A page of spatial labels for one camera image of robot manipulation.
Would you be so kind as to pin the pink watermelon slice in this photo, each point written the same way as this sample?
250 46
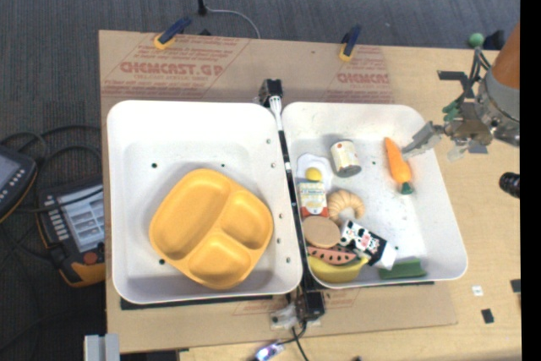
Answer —
331 255

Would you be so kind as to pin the tan croissant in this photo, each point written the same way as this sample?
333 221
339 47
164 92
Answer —
344 200

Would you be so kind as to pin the small white can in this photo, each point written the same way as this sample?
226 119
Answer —
344 156

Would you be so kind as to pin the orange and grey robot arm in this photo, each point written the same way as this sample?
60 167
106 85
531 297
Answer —
507 63

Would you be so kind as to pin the thin black and white rod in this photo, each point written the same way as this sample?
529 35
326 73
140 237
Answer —
284 143

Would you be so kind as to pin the white plastic tray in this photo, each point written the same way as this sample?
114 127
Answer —
139 127
422 215

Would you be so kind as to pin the orange carrot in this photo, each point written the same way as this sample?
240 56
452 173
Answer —
398 165

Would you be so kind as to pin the yellow banana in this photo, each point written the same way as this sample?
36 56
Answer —
336 272

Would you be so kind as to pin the brown cardboard board red print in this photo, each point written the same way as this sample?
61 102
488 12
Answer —
236 63

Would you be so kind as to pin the brown round biscuit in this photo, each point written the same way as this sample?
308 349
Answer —
321 231

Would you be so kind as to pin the black and white cow carton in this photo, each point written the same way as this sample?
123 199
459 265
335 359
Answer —
365 243

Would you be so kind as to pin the yellow divided plate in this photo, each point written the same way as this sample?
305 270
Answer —
211 224

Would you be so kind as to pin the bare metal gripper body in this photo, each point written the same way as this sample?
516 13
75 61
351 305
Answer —
473 124

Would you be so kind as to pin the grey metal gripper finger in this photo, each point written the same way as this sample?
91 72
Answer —
422 139
457 150

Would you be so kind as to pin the red and white carton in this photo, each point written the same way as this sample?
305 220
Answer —
312 198

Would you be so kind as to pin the green flat block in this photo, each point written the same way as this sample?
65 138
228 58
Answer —
401 269

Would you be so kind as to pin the green ball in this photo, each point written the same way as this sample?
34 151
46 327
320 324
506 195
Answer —
476 39

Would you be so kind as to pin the white and yellow fried egg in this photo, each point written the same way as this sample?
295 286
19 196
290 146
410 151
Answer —
313 165

